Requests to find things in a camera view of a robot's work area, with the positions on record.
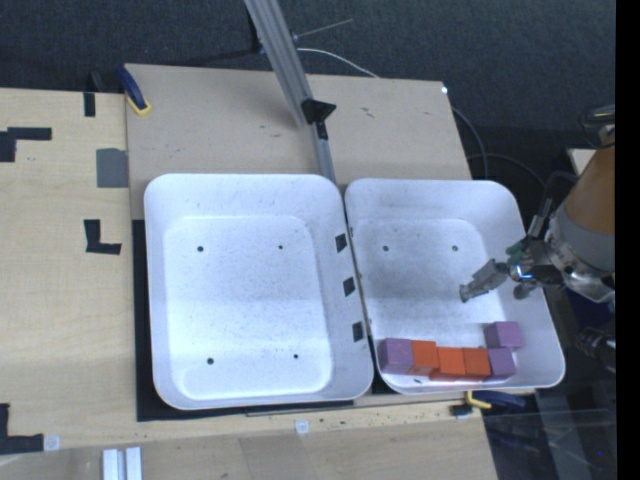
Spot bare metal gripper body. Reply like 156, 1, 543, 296
522, 240, 617, 304

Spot purple cube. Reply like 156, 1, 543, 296
487, 346, 518, 380
483, 320, 526, 350
377, 337, 415, 376

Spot white plastic tray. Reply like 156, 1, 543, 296
343, 177, 567, 396
143, 172, 376, 412

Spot orange cube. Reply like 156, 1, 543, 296
462, 347, 493, 379
411, 340, 441, 370
437, 346, 468, 377

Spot pale wood board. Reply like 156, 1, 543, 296
123, 62, 537, 418

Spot black cylinder on white bracket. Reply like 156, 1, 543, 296
573, 328, 617, 373

